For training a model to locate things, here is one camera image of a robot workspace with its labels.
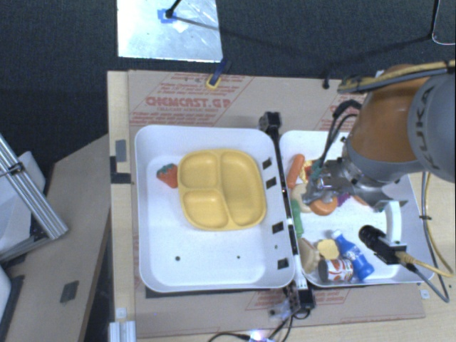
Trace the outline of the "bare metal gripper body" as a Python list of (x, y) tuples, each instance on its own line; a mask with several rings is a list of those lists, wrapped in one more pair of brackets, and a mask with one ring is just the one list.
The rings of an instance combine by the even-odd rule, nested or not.
[(364, 172), (351, 160), (316, 160), (308, 173), (307, 185), (318, 189), (338, 190), (338, 197), (348, 194), (358, 197), (369, 207), (383, 208), (392, 200), (383, 192), (386, 185), (397, 182), (405, 174), (401, 162), (368, 161), (371, 166)]

